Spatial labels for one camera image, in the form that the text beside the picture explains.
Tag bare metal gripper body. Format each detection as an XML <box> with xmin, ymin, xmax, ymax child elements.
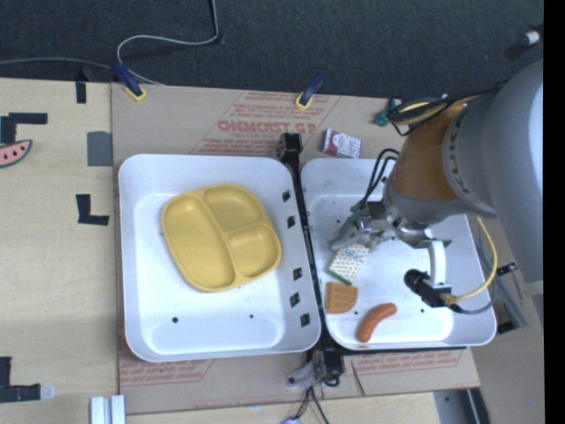
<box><xmin>351</xmin><ymin>201</ymin><xmax>453</xmax><ymax>250</ymax></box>

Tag black block with wires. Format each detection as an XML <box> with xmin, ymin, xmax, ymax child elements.
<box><xmin>308</xmin><ymin>346</ymin><xmax>346</xmax><ymax>388</ymax></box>
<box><xmin>275</xmin><ymin>132</ymin><xmax>305</xmax><ymax>163</ymax></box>

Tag white plastic tray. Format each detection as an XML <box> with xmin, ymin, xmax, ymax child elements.
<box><xmin>299</xmin><ymin>156</ymin><xmax>498</xmax><ymax>352</ymax></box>
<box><xmin>117</xmin><ymin>153</ymin><xmax>323</xmax><ymax>364</ymax></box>

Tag pink toy watermelon slice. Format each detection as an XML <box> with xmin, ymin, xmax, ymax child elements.
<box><xmin>0</xmin><ymin>139</ymin><xmax>34</xmax><ymax>169</ymax></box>

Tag orange toy sausage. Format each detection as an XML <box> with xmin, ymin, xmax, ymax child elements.
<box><xmin>356</xmin><ymin>302</ymin><xmax>398</xmax><ymax>344</ymax></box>

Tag black cylinder on white bracket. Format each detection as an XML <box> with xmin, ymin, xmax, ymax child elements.
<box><xmin>403</xmin><ymin>239</ymin><xmax>454</xmax><ymax>309</ymax></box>

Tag red and white carton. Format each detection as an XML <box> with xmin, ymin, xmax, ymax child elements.
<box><xmin>320</xmin><ymin>127</ymin><xmax>364</xmax><ymax>160</ymax></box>

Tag orange toy waffle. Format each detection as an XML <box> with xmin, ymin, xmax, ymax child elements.
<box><xmin>323</xmin><ymin>281</ymin><xmax>359</xmax><ymax>315</ymax></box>

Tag white orange dotted packet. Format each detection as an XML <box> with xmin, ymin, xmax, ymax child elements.
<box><xmin>327</xmin><ymin>242</ymin><xmax>372</xmax><ymax>288</ymax></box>

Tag brown cardboard board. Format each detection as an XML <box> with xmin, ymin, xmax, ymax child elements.
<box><xmin>109</xmin><ymin>81</ymin><xmax>482</xmax><ymax>415</ymax></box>

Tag yellow divided plate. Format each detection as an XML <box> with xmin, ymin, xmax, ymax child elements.
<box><xmin>160</xmin><ymin>183</ymin><xmax>283</xmax><ymax>294</ymax></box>

